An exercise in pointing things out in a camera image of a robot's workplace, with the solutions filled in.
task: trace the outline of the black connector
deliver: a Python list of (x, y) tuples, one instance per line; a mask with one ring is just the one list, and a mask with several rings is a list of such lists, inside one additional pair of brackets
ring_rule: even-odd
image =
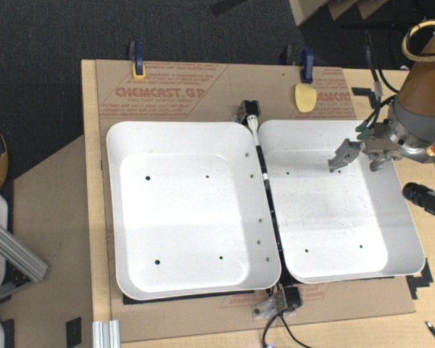
[(370, 90), (369, 88), (351, 88), (353, 94), (355, 96), (366, 96), (369, 98), (370, 108), (376, 109), (377, 106), (380, 106), (380, 103), (376, 97), (376, 94)]
[(254, 115), (258, 117), (260, 114), (260, 103), (258, 101), (242, 101), (237, 111), (237, 119), (242, 125), (248, 125), (248, 116)]
[(435, 215), (435, 196), (432, 190), (417, 183), (408, 183), (403, 188), (403, 196), (432, 215)]
[(296, 286), (284, 286), (283, 292), (285, 294), (285, 300), (287, 303), (285, 312), (294, 311), (303, 305), (302, 296)]

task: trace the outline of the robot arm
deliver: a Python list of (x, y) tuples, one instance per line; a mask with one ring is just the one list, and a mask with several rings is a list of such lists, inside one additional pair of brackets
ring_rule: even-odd
[[(345, 139), (336, 156), (328, 161), (331, 172), (351, 163), (360, 152), (368, 155), (372, 172), (389, 160), (403, 157), (435, 164), (435, 34), (421, 54), (408, 49), (410, 37), (427, 26), (435, 27), (435, 21), (416, 25), (403, 40), (403, 53), (416, 63), (402, 88), (386, 101), (380, 102), (377, 97), (374, 112), (356, 129), (359, 141)], [(388, 115), (378, 123), (378, 113), (385, 105), (389, 106)], [(403, 195), (435, 215), (435, 191), (409, 183)]]

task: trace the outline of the white tray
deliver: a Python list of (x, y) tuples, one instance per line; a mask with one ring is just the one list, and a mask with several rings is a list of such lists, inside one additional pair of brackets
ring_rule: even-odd
[(266, 289), (281, 273), (251, 133), (123, 122), (107, 136), (117, 282), (127, 296)]
[(304, 283), (417, 273), (425, 258), (392, 163), (327, 160), (358, 121), (267, 121), (259, 137), (289, 272)]

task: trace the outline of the blue clamp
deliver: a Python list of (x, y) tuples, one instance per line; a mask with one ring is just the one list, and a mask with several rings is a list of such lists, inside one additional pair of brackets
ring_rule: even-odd
[(144, 45), (140, 41), (131, 41), (128, 45), (128, 59), (132, 61), (132, 73), (136, 80), (145, 78)]
[(312, 49), (306, 48), (302, 52), (302, 82), (312, 83), (312, 67), (314, 66), (314, 52)]

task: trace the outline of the wooden table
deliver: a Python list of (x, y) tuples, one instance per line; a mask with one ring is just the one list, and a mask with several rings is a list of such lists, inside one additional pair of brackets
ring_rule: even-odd
[[(385, 76), (400, 87), (407, 73), (385, 71)], [(349, 88), (372, 85), (368, 70), (344, 70)], [(86, 142), (86, 168), (88, 185), (88, 223), (90, 233), (92, 302), (95, 321), (112, 319), (107, 264), (107, 246), (104, 217), (102, 171), (100, 167), (101, 147), (97, 99), (96, 61), (82, 61), (83, 111)], [(368, 102), (352, 99), (358, 118), (370, 113)], [(402, 184), (409, 181), (433, 187), (435, 172), (433, 165), (420, 165), (409, 160), (396, 164)], [(410, 207), (420, 234), (424, 251), (434, 277), (434, 283), (419, 289), (419, 300), (415, 301), (416, 313), (392, 317), (348, 320), (321, 323), (294, 328), (295, 335), (311, 347), (435, 347), (435, 338), (430, 334), (425, 321), (435, 325), (435, 217), (419, 207)], [(125, 348), (191, 348), (191, 347), (260, 347), (261, 331), (239, 331), (203, 336), (187, 336), (175, 339), (139, 341), (123, 344)], [(284, 328), (272, 328), (268, 341), (276, 342), (277, 348), (295, 347)]]

